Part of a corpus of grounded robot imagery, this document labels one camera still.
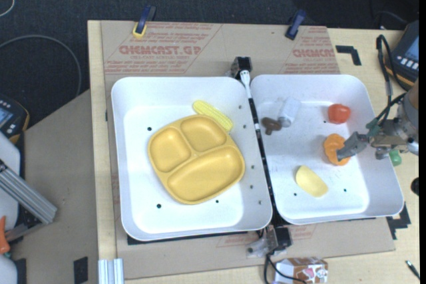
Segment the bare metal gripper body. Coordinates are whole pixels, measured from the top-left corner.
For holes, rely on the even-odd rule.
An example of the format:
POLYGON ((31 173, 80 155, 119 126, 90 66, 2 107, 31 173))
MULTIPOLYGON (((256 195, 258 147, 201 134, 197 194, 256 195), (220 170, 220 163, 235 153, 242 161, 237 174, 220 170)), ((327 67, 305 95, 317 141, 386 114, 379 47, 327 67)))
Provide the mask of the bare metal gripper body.
POLYGON ((392 151, 419 155, 419 131, 410 123, 385 122, 368 132, 368 141, 375 148, 375 157, 382 160, 390 157, 392 151))

